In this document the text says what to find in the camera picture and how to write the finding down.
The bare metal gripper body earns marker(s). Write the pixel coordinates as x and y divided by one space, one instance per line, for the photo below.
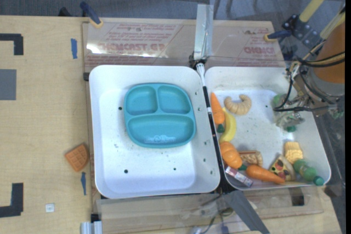
315 102

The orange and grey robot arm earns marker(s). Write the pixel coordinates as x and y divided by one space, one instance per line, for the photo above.
330 57

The clear bottle with green cap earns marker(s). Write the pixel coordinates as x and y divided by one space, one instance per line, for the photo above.
286 119

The yellow corn piece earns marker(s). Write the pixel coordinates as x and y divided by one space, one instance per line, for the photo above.
293 152

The white plastic tray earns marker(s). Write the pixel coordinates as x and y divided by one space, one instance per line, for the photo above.
257 131
153 172

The pizza slice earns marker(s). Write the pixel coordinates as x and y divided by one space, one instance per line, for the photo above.
282 168

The tan croissant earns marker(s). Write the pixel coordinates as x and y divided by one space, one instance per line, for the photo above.
238 108

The tan bread with sausage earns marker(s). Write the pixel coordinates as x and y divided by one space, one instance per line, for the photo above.
252 158

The yellow banana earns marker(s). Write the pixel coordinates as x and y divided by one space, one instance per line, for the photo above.
231 126

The short fat orange carrot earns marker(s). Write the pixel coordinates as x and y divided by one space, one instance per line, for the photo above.
231 155

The thin black and white rod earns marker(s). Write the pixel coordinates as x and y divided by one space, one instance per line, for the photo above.
209 112

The red and white packet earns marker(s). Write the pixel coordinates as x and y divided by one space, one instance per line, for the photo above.
238 176

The blue divided plate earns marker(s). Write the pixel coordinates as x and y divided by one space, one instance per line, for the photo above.
160 128

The brown cardboard board red print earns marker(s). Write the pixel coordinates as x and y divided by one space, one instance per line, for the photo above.
170 35

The orange waffle biscuit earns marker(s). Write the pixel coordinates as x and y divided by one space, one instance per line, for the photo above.
77 157

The small white square tile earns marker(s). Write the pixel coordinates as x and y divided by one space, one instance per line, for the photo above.
49 207

